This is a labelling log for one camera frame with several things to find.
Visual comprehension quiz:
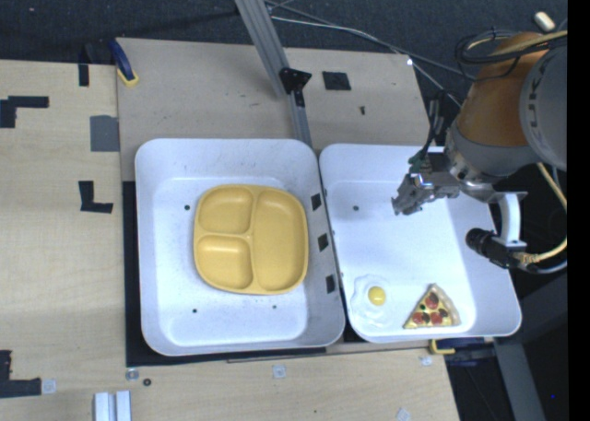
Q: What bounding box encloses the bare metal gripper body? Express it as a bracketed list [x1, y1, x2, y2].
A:
[408, 147, 498, 204]

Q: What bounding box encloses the white plastic tray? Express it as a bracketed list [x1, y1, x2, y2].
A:
[134, 137, 348, 357]
[318, 142, 524, 345]

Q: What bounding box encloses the white and yellow fried egg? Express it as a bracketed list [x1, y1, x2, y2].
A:
[349, 273, 395, 331]

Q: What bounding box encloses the pizza slice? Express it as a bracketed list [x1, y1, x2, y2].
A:
[402, 283, 462, 332]

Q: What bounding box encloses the yellow divided plate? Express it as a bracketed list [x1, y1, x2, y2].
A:
[192, 183, 311, 297]

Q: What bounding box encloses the pale wood board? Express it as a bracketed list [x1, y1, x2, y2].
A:
[114, 36, 463, 421]

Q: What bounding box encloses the black cylinder on white bracket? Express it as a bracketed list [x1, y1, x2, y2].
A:
[465, 191, 529, 270]

